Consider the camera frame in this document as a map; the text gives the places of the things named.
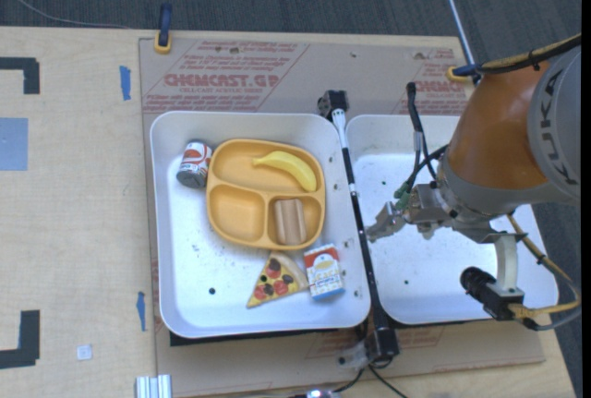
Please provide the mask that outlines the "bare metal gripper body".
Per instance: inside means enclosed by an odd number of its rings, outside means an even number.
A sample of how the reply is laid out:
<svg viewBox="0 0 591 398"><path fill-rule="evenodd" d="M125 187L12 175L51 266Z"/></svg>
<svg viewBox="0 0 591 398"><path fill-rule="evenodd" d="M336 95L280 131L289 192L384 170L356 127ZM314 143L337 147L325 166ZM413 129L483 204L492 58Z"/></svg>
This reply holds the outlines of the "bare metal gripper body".
<svg viewBox="0 0 591 398"><path fill-rule="evenodd" d="M437 183L418 184L411 189L403 218L425 239L433 237L439 229L452 229L449 206Z"/></svg>

